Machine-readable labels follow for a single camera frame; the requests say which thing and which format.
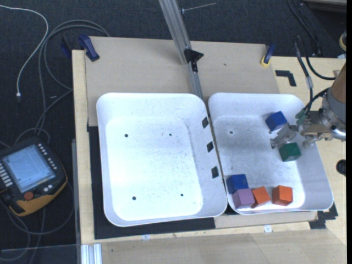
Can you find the purple cube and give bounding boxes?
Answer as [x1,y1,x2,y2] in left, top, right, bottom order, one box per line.
[232,188,256,210]

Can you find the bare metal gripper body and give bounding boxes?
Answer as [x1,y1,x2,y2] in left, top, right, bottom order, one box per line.
[298,106,347,149]

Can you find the orange cube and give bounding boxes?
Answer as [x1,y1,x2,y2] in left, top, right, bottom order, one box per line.
[250,186,272,209]
[272,185,294,207]

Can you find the white plastic tray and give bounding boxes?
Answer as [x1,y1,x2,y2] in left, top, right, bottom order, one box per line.
[95,92,229,228]
[207,92,335,216]

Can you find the green cube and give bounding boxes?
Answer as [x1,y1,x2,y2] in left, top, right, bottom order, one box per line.
[278,142,302,163]

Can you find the blue cube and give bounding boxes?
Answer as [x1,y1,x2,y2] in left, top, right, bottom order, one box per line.
[225,174,250,195]
[265,111,288,134]

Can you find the brown cardboard board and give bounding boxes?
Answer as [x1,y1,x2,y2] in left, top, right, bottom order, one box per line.
[84,35,320,230]

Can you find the black cylinder on white bracket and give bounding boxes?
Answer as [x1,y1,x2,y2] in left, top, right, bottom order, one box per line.
[335,159,347,176]

